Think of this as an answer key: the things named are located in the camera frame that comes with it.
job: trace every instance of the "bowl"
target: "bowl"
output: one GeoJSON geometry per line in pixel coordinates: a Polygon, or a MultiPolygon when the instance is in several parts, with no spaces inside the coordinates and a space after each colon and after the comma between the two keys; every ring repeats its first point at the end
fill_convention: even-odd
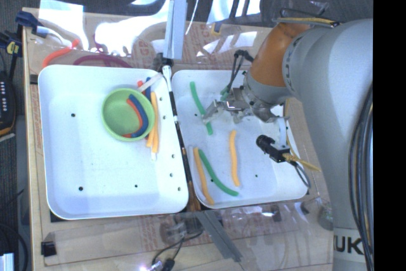
{"type": "Polygon", "coordinates": [[[152,130],[155,122],[155,112],[151,102],[143,93],[132,88],[118,88],[111,91],[104,99],[101,118],[105,129],[114,138],[125,142],[133,142],[144,139],[152,130]],[[134,108],[127,102],[130,95],[133,95],[141,104],[148,118],[148,126],[140,135],[136,131],[139,129],[141,121],[134,108]],[[137,136],[129,137],[130,134],[134,133],[137,136]]]}

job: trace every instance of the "white label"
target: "white label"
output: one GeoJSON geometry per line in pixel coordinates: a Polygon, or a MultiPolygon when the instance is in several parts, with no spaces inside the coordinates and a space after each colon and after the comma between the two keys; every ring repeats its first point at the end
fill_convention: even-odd
{"type": "Polygon", "coordinates": [[[365,262],[360,233],[356,229],[334,228],[334,258],[365,262]]]}

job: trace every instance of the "black electronic device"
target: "black electronic device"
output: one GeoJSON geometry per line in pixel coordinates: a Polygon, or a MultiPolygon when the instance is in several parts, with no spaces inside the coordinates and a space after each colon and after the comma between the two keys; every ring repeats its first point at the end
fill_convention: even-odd
{"type": "Polygon", "coordinates": [[[5,71],[0,71],[0,136],[9,133],[16,116],[15,97],[12,82],[5,71]]]}

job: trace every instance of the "white tray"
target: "white tray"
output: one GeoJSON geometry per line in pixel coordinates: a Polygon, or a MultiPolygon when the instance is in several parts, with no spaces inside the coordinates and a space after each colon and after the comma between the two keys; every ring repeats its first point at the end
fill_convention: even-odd
{"type": "Polygon", "coordinates": [[[138,80],[154,74],[147,69],[71,65],[41,71],[46,193],[55,215],[68,220],[153,215],[186,206],[185,170],[164,78],[152,86],[162,99],[156,161],[146,140],[116,140],[102,124],[102,102],[110,91],[136,89],[138,80]]]}
{"type": "MultiPolygon", "coordinates": [[[[204,108],[220,98],[220,91],[228,84],[231,71],[224,70],[181,70],[173,75],[172,86],[180,129],[188,152],[188,160],[193,185],[197,197],[209,208],[229,208],[266,202],[299,199],[307,192],[307,187],[299,178],[296,170],[287,162],[276,163],[265,155],[256,145],[259,135],[279,139],[277,123],[263,123],[256,117],[245,117],[235,124],[229,112],[222,113],[211,121],[213,134],[208,135],[202,123],[199,111],[192,98],[190,82],[196,84],[197,94],[204,108]],[[238,175],[240,187],[233,184],[231,177],[231,158],[229,135],[232,129],[237,131],[235,148],[238,157],[238,175]],[[214,204],[210,205],[204,197],[200,185],[199,173],[193,158],[192,148],[202,149],[211,163],[217,177],[232,190],[239,192],[237,197],[221,191],[204,168],[208,191],[214,204]]],[[[239,74],[233,87],[242,85],[244,76],[239,74]]],[[[282,115],[282,107],[273,109],[275,115],[282,115]]]]}

